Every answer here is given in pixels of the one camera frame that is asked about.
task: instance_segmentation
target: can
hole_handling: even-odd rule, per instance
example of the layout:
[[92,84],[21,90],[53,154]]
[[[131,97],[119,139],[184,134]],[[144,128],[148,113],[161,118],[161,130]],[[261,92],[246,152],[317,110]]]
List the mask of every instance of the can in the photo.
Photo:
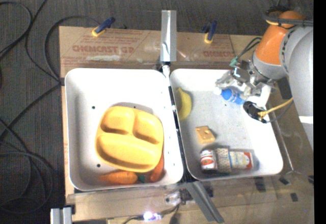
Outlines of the can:
[[203,171],[215,171],[218,169],[214,150],[203,150],[200,153],[200,165]]

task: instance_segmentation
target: white tray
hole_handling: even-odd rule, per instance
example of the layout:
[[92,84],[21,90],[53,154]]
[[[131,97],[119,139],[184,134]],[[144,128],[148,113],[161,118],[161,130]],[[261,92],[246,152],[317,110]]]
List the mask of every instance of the white tray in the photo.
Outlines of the white tray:
[[[170,80],[177,108],[180,105],[178,87],[192,98],[192,111],[180,121],[181,139],[186,164],[198,180],[229,179],[274,175],[283,168],[283,159],[270,123],[263,124],[250,118],[242,105],[225,101],[213,93],[215,82],[227,70],[177,69]],[[257,97],[251,101],[258,103]],[[212,144],[199,143],[195,128],[208,126],[216,139]],[[208,147],[228,146],[230,149],[249,150],[254,156],[251,170],[233,170],[230,175],[205,174],[200,166],[200,151]]]
[[[155,70],[84,69],[65,78],[69,177],[81,191],[168,185],[183,175],[168,84]],[[136,107],[157,116],[164,128],[165,175],[155,183],[107,186],[98,176],[116,170],[95,152],[96,130],[103,113],[113,105]]]

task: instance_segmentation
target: bottle cap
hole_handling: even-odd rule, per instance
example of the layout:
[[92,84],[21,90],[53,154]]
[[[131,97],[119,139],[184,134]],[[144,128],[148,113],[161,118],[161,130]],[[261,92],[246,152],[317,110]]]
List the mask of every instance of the bottle cap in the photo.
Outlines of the bottle cap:
[[215,87],[213,93],[219,96],[222,93],[222,89],[219,87]]

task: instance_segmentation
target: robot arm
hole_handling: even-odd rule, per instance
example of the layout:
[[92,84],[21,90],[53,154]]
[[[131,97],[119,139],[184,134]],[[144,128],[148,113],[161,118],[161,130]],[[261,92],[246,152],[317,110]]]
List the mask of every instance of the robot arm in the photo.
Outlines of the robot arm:
[[299,119],[313,149],[313,28],[290,30],[282,41],[280,59],[289,77]]
[[[279,18],[295,23],[304,19],[294,11],[283,12]],[[271,24],[252,60],[238,62],[229,78],[216,82],[216,86],[223,88],[225,82],[236,82],[244,89],[242,97],[248,100],[262,96],[266,86],[273,87],[276,80],[288,76],[299,119],[313,149],[313,27],[293,24]]]

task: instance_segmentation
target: black connector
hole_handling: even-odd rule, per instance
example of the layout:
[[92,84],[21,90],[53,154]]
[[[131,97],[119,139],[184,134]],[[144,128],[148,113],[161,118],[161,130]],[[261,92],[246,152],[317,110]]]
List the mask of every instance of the black connector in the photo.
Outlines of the black connector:
[[246,101],[243,104],[243,108],[251,118],[256,119],[262,123],[266,123],[266,120],[261,118],[260,115],[258,114],[259,112],[262,112],[264,110],[259,108],[257,104],[251,101]]
[[178,224],[178,223],[179,223],[179,221],[178,221],[178,218],[176,216],[172,216],[170,218],[169,224]]

